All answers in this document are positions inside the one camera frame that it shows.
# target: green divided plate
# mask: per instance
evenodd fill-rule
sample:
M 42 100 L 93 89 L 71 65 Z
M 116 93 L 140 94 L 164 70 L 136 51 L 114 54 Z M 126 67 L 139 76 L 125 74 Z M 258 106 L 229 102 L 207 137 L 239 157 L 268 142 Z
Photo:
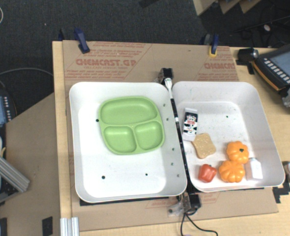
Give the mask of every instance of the green divided plate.
M 102 137 L 115 154 L 153 151 L 165 140 L 157 106 L 143 96 L 120 97 L 103 102 L 98 113 Z

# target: black floor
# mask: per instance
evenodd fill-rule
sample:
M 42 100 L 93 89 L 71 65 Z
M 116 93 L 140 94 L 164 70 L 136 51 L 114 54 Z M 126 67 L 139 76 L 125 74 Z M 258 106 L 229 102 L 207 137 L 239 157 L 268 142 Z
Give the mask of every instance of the black floor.
M 290 18 L 273 23 L 270 32 L 252 28 L 290 15 L 290 0 L 262 0 L 247 13 L 236 5 L 225 15 L 214 3 L 197 16 L 192 0 L 0 0 L 0 73 L 37 68 L 52 73 L 52 41 L 80 27 L 87 40 L 200 44 L 219 34 L 220 45 L 280 47 L 290 43 Z M 38 70 L 0 75 L 18 114 L 53 92 L 53 78 Z

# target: orange pumpkin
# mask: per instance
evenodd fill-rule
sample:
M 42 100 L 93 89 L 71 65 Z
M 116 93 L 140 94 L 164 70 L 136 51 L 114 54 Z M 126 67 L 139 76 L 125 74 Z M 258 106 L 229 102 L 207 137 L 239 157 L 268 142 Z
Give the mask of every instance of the orange pumpkin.
M 224 161 L 218 168 L 218 172 L 223 181 L 229 183 L 239 183 L 245 175 L 242 164 L 237 161 Z
M 245 164 L 249 160 L 248 147 L 240 141 L 228 143 L 226 153 L 231 161 Z

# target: bread slice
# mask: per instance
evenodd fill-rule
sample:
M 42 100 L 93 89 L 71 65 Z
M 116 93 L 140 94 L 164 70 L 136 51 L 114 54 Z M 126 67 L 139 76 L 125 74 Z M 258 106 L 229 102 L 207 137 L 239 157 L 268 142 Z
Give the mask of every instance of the bread slice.
M 204 159 L 216 152 L 216 147 L 207 133 L 196 135 L 192 144 L 195 147 L 198 158 L 200 159 Z

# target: toy tomato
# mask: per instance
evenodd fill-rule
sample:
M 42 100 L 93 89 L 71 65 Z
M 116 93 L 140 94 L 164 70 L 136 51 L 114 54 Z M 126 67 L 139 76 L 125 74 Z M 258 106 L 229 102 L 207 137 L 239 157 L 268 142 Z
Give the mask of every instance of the toy tomato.
M 239 183 L 245 175 L 242 164 L 237 161 L 224 161 L 218 171 L 222 180 L 229 183 Z
M 208 164 L 203 164 L 200 167 L 198 179 L 203 182 L 209 183 L 213 180 L 216 173 L 217 173 L 217 170 L 214 167 Z
M 248 147 L 240 141 L 228 143 L 226 153 L 231 161 L 245 164 L 249 160 Z

